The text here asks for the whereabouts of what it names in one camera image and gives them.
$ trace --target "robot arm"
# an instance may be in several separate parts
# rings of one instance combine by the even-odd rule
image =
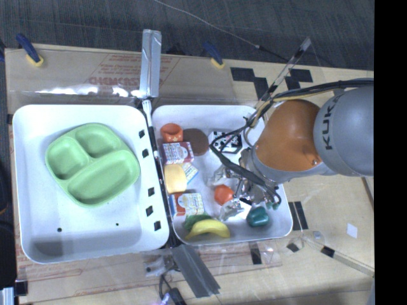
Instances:
[[[270,97],[247,119],[245,127],[233,132],[253,127],[274,102],[283,102],[258,141],[241,152],[239,165],[228,166],[221,152],[212,148],[214,140],[211,149],[228,175],[233,172],[242,181],[235,194],[253,203],[266,201],[278,206],[277,185],[296,177],[373,176],[373,86],[372,79],[356,79]],[[334,91],[334,97],[321,108],[301,99],[327,91]]]

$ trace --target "white plastic tray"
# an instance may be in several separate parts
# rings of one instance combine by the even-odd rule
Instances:
[[[65,132],[92,122],[109,126],[126,142],[139,160],[141,174],[108,203],[85,208],[72,202],[50,175],[45,151]],[[154,250],[165,244],[167,214],[146,121],[137,109],[27,105],[13,117],[13,135],[21,244],[32,261],[73,261]]]
[[[214,130],[230,132],[240,128],[245,124],[244,116],[252,114],[254,109],[244,105],[165,105],[157,108],[153,113],[152,120],[156,131],[158,145],[162,144],[160,128],[173,122],[180,125],[183,129],[198,128],[209,135]],[[250,143],[255,143],[264,129],[264,122],[260,120],[249,134]],[[243,149],[249,147],[246,141],[243,141]],[[229,158],[238,163],[239,154],[228,154]],[[220,166],[219,158],[208,151],[202,156],[196,156],[192,165],[197,167],[199,173],[188,184],[187,191],[196,191],[202,195],[205,211],[213,216],[219,215],[220,206],[214,201],[214,187],[207,185],[209,178],[213,176]],[[281,185],[279,194],[282,203],[277,210],[268,210],[271,218],[270,223],[263,227],[250,227],[246,223],[246,216],[250,206],[242,203],[245,211],[236,217],[229,218],[225,223],[231,232],[230,238],[220,238],[214,234],[204,234],[197,236],[193,240],[185,240],[188,234],[183,227],[185,217],[174,217],[173,227],[177,237],[184,243],[190,245],[214,245],[222,243],[239,243],[243,241],[267,240],[272,238],[281,238],[289,234],[293,227],[293,218],[289,210],[286,194]]]

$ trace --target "gray carpet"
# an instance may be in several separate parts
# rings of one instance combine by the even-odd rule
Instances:
[[[153,29],[162,32],[163,53],[200,56],[210,41],[223,58],[285,63],[310,37],[312,65],[374,66],[375,0],[0,0],[0,21],[11,48],[21,32],[35,43],[140,51],[143,29]],[[6,120],[2,65],[0,171],[9,182]],[[12,221],[11,207],[0,221]]]

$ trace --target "green plate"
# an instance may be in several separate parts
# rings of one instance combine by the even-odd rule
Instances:
[[[53,141],[46,150],[45,161],[66,194],[86,207],[113,199],[140,176],[134,153],[100,123],[81,125]]]

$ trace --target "yellow banana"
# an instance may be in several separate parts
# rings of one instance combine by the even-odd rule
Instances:
[[[188,240],[204,233],[213,233],[224,238],[230,237],[230,231],[226,224],[216,219],[204,219],[194,223],[190,233],[185,236],[185,239]]]

